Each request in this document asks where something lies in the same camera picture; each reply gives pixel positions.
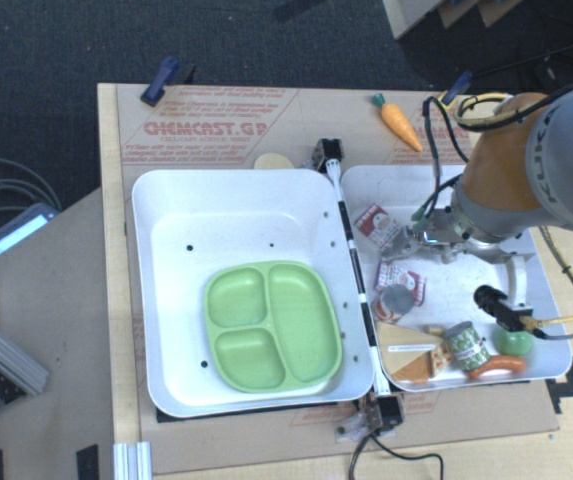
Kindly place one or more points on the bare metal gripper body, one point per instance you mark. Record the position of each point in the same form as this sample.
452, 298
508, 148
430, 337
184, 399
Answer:
433, 233

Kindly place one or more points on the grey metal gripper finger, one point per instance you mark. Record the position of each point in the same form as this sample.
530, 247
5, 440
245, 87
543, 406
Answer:
452, 256
397, 248

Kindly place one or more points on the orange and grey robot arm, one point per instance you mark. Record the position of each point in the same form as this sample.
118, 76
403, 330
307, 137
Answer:
511, 168

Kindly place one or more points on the red and white packet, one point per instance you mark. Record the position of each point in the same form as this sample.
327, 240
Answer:
375, 224
406, 277

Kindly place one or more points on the white plastic tray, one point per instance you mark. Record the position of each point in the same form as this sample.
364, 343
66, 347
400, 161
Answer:
236, 218
456, 288

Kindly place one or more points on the thin black and white rod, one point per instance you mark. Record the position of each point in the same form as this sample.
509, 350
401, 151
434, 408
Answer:
353, 248

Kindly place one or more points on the red and white can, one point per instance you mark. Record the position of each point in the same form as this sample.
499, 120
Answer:
395, 302

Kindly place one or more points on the green and white can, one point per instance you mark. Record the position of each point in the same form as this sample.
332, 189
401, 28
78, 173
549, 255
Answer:
466, 347

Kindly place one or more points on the tan pizza slice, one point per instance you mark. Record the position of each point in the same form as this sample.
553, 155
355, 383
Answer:
401, 340

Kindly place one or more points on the green ball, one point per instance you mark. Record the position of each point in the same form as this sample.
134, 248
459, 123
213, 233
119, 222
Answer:
512, 345

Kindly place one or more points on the orange carrot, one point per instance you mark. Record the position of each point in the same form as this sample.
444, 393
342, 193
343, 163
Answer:
401, 120

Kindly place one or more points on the orange sausage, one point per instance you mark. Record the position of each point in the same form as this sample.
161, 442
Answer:
501, 365

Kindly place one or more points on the green divided plate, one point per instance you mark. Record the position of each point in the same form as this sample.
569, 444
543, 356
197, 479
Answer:
296, 313

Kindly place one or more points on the beige round biscuit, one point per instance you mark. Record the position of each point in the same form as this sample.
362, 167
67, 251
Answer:
272, 161

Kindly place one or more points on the brown cardboard board, red print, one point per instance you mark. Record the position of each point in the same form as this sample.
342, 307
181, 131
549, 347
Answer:
266, 443

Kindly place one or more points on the black cylinder on white bracket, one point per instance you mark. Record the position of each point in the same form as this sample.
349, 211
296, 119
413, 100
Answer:
512, 314

